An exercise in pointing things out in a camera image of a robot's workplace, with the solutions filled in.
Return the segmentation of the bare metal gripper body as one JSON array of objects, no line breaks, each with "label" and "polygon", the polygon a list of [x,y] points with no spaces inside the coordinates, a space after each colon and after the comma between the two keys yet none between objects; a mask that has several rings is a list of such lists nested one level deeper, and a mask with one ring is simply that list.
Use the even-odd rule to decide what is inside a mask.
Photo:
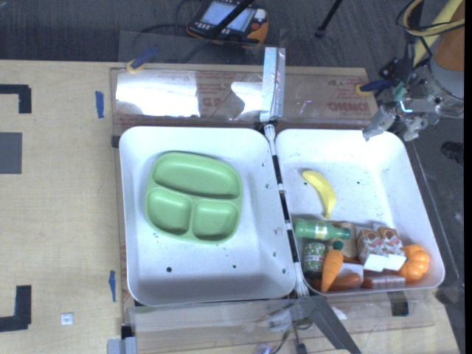
[{"label": "bare metal gripper body", "polygon": [[413,124],[417,120],[435,124],[442,118],[463,118],[464,113],[463,99],[439,94],[424,98],[402,97],[393,100],[393,103],[395,113],[405,124]]}]

